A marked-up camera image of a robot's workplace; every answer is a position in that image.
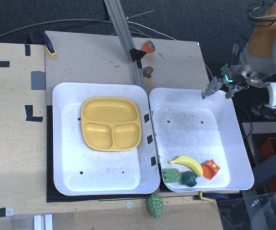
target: banana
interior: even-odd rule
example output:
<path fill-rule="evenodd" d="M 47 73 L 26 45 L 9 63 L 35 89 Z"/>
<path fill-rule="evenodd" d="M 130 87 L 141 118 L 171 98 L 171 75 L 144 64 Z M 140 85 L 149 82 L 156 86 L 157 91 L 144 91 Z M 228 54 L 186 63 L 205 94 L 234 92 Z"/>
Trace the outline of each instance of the banana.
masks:
<path fill-rule="evenodd" d="M 197 176 L 203 176 L 202 166 L 200 165 L 200 163 L 197 160 L 195 160 L 191 157 L 182 155 L 182 156 L 177 157 L 175 160 L 169 161 L 169 164 L 173 164 L 173 163 L 186 165 L 187 167 L 192 169 L 193 172 L 197 174 Z"/>

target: yellow plate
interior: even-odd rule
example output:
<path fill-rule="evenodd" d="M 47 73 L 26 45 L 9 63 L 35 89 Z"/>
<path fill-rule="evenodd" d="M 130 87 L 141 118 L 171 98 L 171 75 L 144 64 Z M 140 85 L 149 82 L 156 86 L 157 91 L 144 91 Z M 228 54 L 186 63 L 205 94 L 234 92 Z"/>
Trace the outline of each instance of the yellow plate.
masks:
<path fill-rule="evenodd" d="M 125 98 L 87 100 L 81 109 L 81 129 L 85 142 L 94 150 L 131 150 L 141 141 L 139 110 Z"/>

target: robotic hand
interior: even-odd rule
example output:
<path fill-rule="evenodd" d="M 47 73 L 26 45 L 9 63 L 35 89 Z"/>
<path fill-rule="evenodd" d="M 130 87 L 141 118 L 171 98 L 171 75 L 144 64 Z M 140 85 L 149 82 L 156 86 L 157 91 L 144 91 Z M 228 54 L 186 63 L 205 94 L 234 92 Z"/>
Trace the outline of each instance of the robotic hand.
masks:
<path fill-rule="evenodd" d="M 264 6 L 269 6 L 264 16 L 253 17 L 252 13 Z M 214 77 L 202 91 L 202 98 L 214 94 L 223 85 L 228 87 L 225 95 L 231 98 L 236 92 L 250 86 L 267 88 L 269 103 L 258 103 L 252 106 L 256 115 L 276 119 L 276 82 L 268 79 L 276 74 L 276 3 L 256 3 L 248 7 L 249 21 L 258 22 L 246 47 L 240 54 L 237 65 L 225 65 L 221 68 L 222 79 Z"/>

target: green toy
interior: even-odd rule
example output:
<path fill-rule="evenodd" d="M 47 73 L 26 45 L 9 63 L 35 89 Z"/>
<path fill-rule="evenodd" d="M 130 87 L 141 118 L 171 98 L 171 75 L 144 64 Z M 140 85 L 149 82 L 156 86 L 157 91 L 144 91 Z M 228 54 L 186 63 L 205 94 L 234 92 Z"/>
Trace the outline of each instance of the green toy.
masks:
<path fill-rule="evenodd" d="M 150 213 L 156 218 L 160 218 L 162 214 L 163 202 L 159 194 L 151 194 L 147 198 L 147 205 Z"/>
<path fill-rule="evenodd" d="M 196 185 L 196 178 L 197 178 L 197 174 L 191 171 L 186 171 L 183 175 L 182 175 L 182 184 L 187 185 L 189 187 L 193 187 Z"/>
<path fill-rule="evenodd" d="M 175 168 L 162 169 L 162 173 L 163 173 L 163 180 L 166 183 L 177 182 L 181 179 L 178 169 L 175 169 Z"/>

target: dark floor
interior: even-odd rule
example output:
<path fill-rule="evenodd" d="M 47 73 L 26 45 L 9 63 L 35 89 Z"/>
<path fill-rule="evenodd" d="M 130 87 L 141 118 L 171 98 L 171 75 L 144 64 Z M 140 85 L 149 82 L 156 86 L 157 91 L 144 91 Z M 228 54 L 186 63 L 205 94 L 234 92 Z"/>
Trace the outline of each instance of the dark floor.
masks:
<path fill-rule="evenodd" d="M 200 43 L 205 63 L 214 76 L 221 78 L 220 68 L 231 61 L 236 37 L 250 38 L 254 27 L 247 20 L 246 8 L 256 2 L 276 0 L 120 0 L 129 21 L 142 24 L 177 40 Z M 43 22 L 66 19 L 104 20 L 102 0 L 0 0 L 0 42 L 42 44 L 44 30 L 111 35 L 111 24 L 100 22 Z M 151 38 L 168 37 L 141 26 Z M 132 29 L 134 36 L 143 36 Z M 245 40 L 239 41 L 243 49 Z M 239 123 L 269 122 L 255 116 L 251 106 L 268 102 L 266 89 L 251 87 L 233 98 Z"/>

